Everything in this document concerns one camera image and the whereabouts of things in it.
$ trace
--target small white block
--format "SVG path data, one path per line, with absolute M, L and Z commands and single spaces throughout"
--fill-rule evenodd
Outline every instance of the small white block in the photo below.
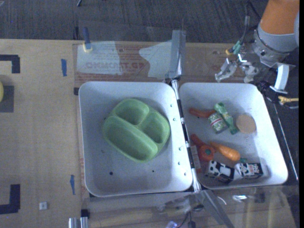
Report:
M 48 209 L 48 202 L 40 202 L 39 203 L 39 210 L 46 210 Z

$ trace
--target green bottle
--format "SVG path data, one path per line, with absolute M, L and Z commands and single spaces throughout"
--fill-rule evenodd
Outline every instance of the green bottle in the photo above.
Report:
M 225 108 L 225 105 L 220 102 L 214 105 L 214 109 L 221 114 L 222 118 L 225 120 L 226 124 L 229 127 L 231 134 L 236 134 L 238 132 L 238 129 L 233 124 L 233 117 L 228 113 L 228 111 Z

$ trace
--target brown round object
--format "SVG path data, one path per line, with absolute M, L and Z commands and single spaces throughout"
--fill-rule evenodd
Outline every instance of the brown round object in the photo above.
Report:
M 237 117 L 236 126 L 242 133 L 253 133 L 257 129 L 255 120 L 246 114 Z

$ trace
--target green divided plate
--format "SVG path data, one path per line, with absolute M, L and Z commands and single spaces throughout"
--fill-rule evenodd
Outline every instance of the green divided plate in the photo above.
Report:
M 103 125 L 106 141 L 135 162 L 153 159 L 170 136 L 170 124 L 144 102 L 129 98 L 121 101 Z

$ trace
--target cow print carton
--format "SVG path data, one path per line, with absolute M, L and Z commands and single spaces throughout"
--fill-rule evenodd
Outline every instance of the cow print carton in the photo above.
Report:
M 235 169 L 217 161 L 209 161 L 205 176 L 215 178 L 223 183 L 230 183 L 234 179 Z
M 268 176 L 266 166 L 260 163 L 239 163 L 235 165 L 236 171 L 244 179 L 257 179 L 261 176 Z

